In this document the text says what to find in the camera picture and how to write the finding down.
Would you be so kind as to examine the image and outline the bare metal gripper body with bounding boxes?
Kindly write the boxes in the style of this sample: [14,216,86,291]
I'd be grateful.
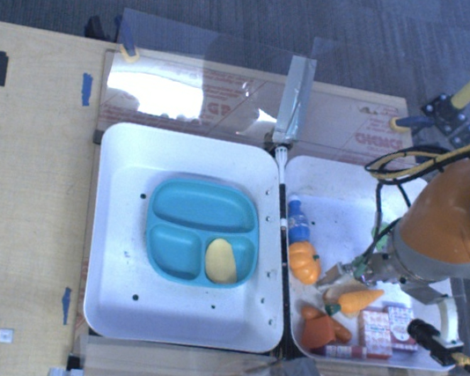
[335,244,415,298]

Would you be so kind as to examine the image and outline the orange toy pumpkin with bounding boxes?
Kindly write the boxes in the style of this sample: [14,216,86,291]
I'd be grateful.
[282,238,327,288]

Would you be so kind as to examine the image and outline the green toy vegetable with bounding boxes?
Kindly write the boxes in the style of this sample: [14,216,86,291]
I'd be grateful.
[367,218,393,254]

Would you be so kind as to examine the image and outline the orange carrot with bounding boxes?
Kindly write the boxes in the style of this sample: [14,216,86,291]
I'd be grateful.
[322,280,386,326]

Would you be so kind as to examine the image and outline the white plastic tray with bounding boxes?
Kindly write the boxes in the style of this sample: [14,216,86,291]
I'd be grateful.
[254,151,470,376]
[69,118,315,366]

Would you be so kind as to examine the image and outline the blue plastic bottle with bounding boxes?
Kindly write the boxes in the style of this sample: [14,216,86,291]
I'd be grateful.
[280,194,319,247]

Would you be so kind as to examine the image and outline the red and white carton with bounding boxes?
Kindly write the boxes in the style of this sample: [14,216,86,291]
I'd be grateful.
[377,302,426,354]
[351,307,400,363]

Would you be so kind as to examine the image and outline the small red can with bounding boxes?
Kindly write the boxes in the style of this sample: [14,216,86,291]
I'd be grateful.
[313,337,370,365]

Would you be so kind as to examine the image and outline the yellow toy potato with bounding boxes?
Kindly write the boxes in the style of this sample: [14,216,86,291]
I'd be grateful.
[200,235,245,288]

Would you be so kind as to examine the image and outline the blue divided plate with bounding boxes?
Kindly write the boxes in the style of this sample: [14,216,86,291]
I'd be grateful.
[136,172,270,296]

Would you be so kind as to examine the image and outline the black cylinder on white bracket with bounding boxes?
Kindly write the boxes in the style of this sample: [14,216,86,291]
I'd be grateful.
[401,290,470,369]

